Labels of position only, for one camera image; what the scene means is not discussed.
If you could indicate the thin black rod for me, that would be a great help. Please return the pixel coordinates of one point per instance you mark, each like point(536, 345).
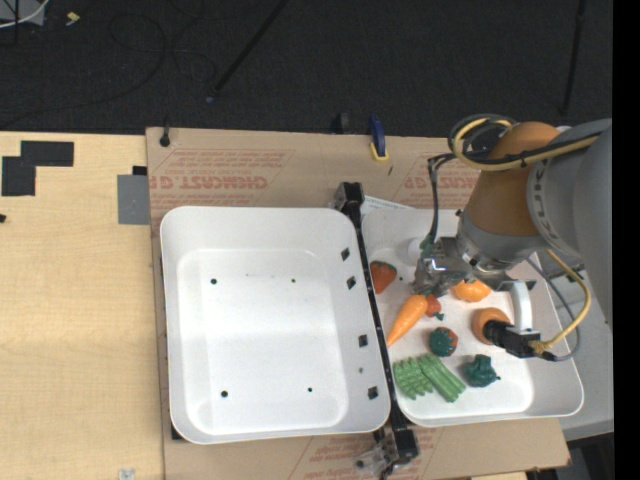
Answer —
point(376, 308)

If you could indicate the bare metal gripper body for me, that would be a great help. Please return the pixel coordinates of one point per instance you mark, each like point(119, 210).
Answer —
point(452, 260)

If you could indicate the orange toy carrot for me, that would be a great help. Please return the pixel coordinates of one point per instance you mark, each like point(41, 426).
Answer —
point(407, 318)

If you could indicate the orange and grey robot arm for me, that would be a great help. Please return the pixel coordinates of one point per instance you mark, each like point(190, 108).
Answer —
point(505, 203)

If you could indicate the small red toy pepper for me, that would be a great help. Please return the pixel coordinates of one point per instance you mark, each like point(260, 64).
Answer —
point(433, 307)

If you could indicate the green toy asparagus bundle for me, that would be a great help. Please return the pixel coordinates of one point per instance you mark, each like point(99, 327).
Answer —
point(442, 378)

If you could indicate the black cylinder on white bracket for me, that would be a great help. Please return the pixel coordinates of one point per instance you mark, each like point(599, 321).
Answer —
point(520, 340)

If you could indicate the orange toy pumpkin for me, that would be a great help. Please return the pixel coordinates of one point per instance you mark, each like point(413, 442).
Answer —
point(471, 290)

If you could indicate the orange round toy fruit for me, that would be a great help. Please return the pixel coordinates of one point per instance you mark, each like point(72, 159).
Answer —
point(482, 320)

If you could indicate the red toy strawberry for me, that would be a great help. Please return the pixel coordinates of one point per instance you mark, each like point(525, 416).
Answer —
point(382, 275)

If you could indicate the white plastic bottle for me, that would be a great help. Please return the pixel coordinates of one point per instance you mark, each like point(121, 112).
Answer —
point(416, 249)

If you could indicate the red strawberry with green top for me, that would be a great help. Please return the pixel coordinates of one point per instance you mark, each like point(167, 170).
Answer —
point(442, 342)

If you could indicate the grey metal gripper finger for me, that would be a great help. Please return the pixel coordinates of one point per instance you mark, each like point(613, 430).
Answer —
point(422, 278)
point(445, 283)

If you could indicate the brown cardboard board red print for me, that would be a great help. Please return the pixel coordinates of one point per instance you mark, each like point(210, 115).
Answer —
point(250, 178)

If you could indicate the green toy bean bundle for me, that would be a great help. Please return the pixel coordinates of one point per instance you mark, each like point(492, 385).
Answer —
point(411, 380)

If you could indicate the dark green toy broccoli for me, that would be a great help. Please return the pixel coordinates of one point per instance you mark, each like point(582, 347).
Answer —
point(479, 372)

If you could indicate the white plastic tray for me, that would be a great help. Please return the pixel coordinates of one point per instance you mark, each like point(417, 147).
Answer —
point(270, 338)
point(505, 393)

